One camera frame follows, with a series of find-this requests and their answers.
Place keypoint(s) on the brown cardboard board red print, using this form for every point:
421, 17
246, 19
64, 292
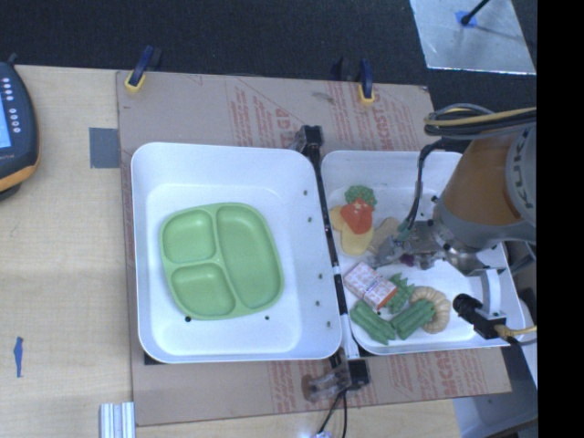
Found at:
205, 107

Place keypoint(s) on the green bean bundle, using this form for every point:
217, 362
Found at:
413, 318
372, 323

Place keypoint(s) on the black cylinder on white bracket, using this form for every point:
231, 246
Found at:
476, 314

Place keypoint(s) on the tan croissant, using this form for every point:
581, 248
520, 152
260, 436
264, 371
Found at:
440, 306

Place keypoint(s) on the purple grapes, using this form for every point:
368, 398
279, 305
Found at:
405, 259

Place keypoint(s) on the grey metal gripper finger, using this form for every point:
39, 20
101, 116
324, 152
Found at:
429, 260
387, 253

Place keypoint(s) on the orange and white carton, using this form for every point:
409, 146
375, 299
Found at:
369, 286

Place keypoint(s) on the green spiky toy vegetable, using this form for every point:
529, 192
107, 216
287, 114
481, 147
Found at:
401, 292

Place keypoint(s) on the yellow toy food piece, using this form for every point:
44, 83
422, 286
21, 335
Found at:
357, 242

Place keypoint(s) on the green divided plate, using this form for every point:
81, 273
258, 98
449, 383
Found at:
246, 253

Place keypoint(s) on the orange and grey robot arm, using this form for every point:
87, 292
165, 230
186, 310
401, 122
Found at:
479, 185

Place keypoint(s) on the white plastic tray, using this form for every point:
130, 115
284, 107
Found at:
219, 171
388, 171

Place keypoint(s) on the red pizza slice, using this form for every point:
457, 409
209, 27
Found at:
358, 217

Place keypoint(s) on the tan biscuit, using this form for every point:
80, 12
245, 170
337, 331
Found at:
385, 231

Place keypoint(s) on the thin black and white rod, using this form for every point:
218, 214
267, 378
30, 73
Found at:
329, 244

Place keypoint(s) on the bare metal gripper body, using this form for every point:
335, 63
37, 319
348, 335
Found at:
429, 240

